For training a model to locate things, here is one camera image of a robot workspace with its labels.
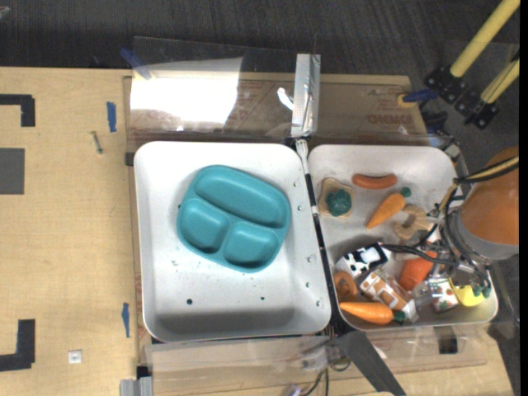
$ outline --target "yellow pole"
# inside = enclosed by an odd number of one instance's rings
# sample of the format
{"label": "yellow pole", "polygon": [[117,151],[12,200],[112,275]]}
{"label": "yellow pole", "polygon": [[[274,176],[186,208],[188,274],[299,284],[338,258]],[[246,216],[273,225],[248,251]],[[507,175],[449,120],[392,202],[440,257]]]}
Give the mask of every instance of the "yellow pole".
{"label": "yellow pole", "polygon": [[495,11],[478,30],[477,35],[464,49],[459,58],[452,64],[450,72],[456,78],[462,78],[474,61],[480,56],[493,37],[500,31],[521,0],[502,0]]}
{"label": "yellow pole", "polygon": [[482,91],[482,94],[480,94],[481,100],[487,104],[494,103],[512,82],[519,77],[520,70],[521,58],[510,62]]}

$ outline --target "gray carpet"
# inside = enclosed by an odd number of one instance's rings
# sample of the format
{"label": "gray carpet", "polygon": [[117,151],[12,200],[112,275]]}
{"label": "gray carpet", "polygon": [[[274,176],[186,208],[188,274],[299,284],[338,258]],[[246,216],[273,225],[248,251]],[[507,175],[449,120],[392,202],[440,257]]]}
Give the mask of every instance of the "gray carpet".
{"label": "gray carpet", "polygon": [[[136,35],[322,55],[324,73],[408,75],[416,89],[438,64],[450,64],[501,0],[0,0],[12,11],[0,21],[0,65],[126,67],[119,56]],[[482,90],[520,43],[517,12],[468,72]],[[519,143],[519,86],[498,100],[486,130],[463,126],[450,106],[445,128],[460,142],[469,170]],[[501,265],[518,303],[518,262]],[[501,312],[498,322],[508,323]],[[520,393],[519,329],[499,333]]]}

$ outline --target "clear plastic sheet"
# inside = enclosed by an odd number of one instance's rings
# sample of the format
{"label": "clear plastic sheet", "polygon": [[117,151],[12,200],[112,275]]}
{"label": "clear plastic sheet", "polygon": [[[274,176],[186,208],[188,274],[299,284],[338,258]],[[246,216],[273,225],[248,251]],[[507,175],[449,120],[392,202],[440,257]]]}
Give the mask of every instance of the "clear plastic sheet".
{"label": "clear plastic sheet", "polygon": [[315,54],[135,38],[132,131],[283,139],[317,129]]}
{"label": "clear plastic sheet", "polygon": [[328,367],[328,337],[188,342],[145,347],[155,394],[207,394],[310,383]]}

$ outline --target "orange object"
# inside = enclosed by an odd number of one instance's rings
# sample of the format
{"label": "orange object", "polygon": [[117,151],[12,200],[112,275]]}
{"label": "orange object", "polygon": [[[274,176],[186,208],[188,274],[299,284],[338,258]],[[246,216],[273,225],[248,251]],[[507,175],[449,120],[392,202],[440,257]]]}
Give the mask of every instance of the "orange object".
{"label": "orange object", "polygon": [[[431,258],[436,258],[436,252],[427,251],[426,254]],[[405,290],[413,290],[418,283],[422,283],[426,279],[427,273],[432,269],[432,265],[432,262],[423,258],[406,261],[402,275],[399,278],[399,284]]]}
{"label": "orange object", "polygon": [[390,194],[379,205],[372,217],[370,217],[369,222],[366,224],[366,228],[375,228],[401,211],[403,207],[405,207],[405,198],[403,195],[399,193]]}
{"label": "orange object", "polygon": [[381,302],[341,302],[339,308],[380,326],[389,324],[394,320],[393,310]]}
{"label": "orange object", "polygon": [[[506,148],[487,166],[519,155]],[[473,235],[492,243],[519,244],[519,169],[474,185],[460,208],[460,218]]]}
{"label": "orange object", "polygon": [[337,300],[339,302],[351,302],[357,297],[356,283],[348,273],[338,271],[333,275],[333,284],[336,286]]}
{"label": "orange object", "polygon": [[356,174],[352,176],[352,183],[366,189],[385,189],[396,185],[398,178],[394,174],[375,177]]}

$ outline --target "teal divided plate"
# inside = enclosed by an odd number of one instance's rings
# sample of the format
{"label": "teal divided plate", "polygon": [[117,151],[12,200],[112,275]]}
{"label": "teal divided plate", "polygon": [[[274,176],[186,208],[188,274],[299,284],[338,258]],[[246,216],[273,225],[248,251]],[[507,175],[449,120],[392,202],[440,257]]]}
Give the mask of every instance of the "teal divided plate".
{"label": "teal divided plate", "polygon": [[290,203],[274,186],[227,166],[201,169],[177,216],[186,248],[239,271],[269,266],[290,227]]}

